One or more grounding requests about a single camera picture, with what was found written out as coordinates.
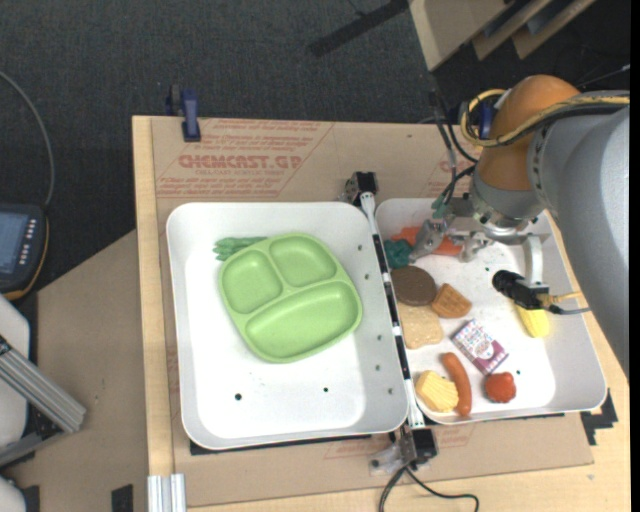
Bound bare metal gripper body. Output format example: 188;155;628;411
447;195;545;247

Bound orange toy carrot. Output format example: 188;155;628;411
390;225;465;258

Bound dark green toy broccoli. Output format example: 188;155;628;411
383;238;417;270

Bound brown toy burger patty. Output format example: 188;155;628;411
390;265;438;308

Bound thin black and white rod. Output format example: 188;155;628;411
360;191;426;430

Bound orange toy waffle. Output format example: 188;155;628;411
430;282;473;320

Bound pale toy bread slice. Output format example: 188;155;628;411
397;303;445;351

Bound pink and white carton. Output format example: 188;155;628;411
450;318;510;377

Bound orange toy sausage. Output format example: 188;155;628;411
440;351;474;418

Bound white plastic tray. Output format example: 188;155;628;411
374;197;609;427
165;201;410;451

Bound red toy tomato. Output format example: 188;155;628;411
483;371;518;405

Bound green divided plate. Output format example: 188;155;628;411
216;232;364;365

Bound yellow toy crinkle chips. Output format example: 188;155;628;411
414;369;460;414

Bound brown cardboard board red print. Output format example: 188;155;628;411
149;117;596;494

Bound green toy asparagus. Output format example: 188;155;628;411
212;235;269;263

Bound black cylinder on white bracket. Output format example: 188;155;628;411
491;233;552;310

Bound black block with thin wires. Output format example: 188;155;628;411
369;427;441;475
343;170;379;207

